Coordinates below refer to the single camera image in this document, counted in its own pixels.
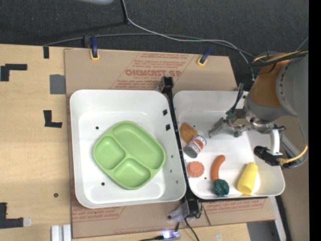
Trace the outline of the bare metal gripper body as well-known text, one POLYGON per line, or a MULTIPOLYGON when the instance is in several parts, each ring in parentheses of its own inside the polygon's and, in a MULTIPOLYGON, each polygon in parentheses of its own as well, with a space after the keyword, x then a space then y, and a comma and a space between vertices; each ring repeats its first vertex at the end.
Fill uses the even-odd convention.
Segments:
POLYGON ((258 118, 246 108, 228 110, 226 123, 229 127, 246 127, 248 130, 255 130, 259 133, 268 133, 274 129, 274 124, 258 118))

